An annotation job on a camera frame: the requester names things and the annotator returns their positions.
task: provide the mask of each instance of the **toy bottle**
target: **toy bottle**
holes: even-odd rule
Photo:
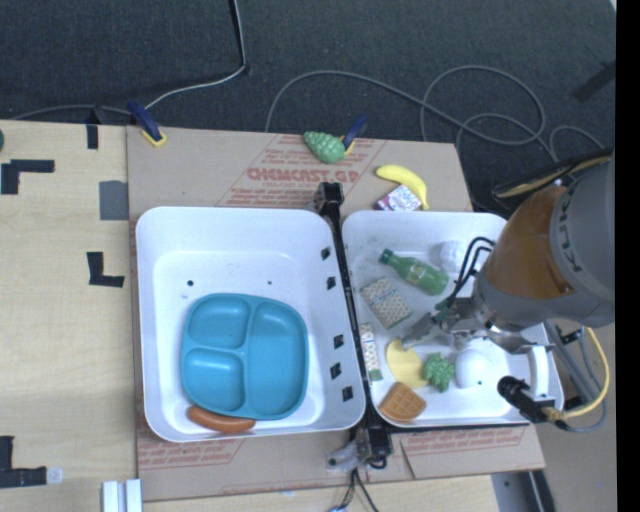
[[[449,276],[416,258],[400,257],[385,249],[380,263],[394,268],[405,281],[422,288],[430,295],[440,295],[449,282]]]

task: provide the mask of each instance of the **blue plate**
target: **blue plate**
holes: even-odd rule
[[[307,328],[287,304],[213,294],[189,310],[180,374],[196,405],[227,416],[281,419],[302,403],[308,373]]]

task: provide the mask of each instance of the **brown cardboard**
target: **brown cardboard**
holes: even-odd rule
[[[305,208],[323,181],[340,182],[343,218],[372,209],[397,183],[375,169],[398,164],[427,184],[431,210],[471,210],[455,152],[449,144],[359,139],[347,158],[320,163],[298,135],[163,128],[153,147],[139,128],[127,128],[131,230],[131,288],[136,358],[138,476],[145,501],[343,485],[327,471],[326,454],[344,446],[347,432],[174,444],[159,439],[144,419],[135,237],[137,219],[156,206]],[[544,460],[533,427],[467,429],[393,436],[384,470],[370,482],[540,468]]]

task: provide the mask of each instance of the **toy sausage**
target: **toy sausage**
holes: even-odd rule
[[[201,427],[224,432],[225,434],[236,434],[244,430],[249,430],[256,424],[256,420],[251,418],[224,416],[202,409],[197,405],[189,407],[187,417]]]

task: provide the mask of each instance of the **black carpet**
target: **black carpet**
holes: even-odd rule
[[[614,145],[616,11],[609,0],[239,0],[238,8],[247,72],[165,98],[150,108],[158,123],[263,131],[276,95],[296,77],[361,75],[412,99],[351,75],[316,74],[284,91],[269,130],[338,135],[361,114],[367,137],[422,140],[424,130],[427,140],[457,144],[476,208],[504,215],[519,200],[498,202],[492,187]],[[58,105],[148,105],[241,63],[227,0],[0,2],[0,20],[4,119]],[[414,100],[428,90],[421,127]],[[65,109],[29,119],[86,117],[87,109]],[[464,123],[502,142],[460,133]]]

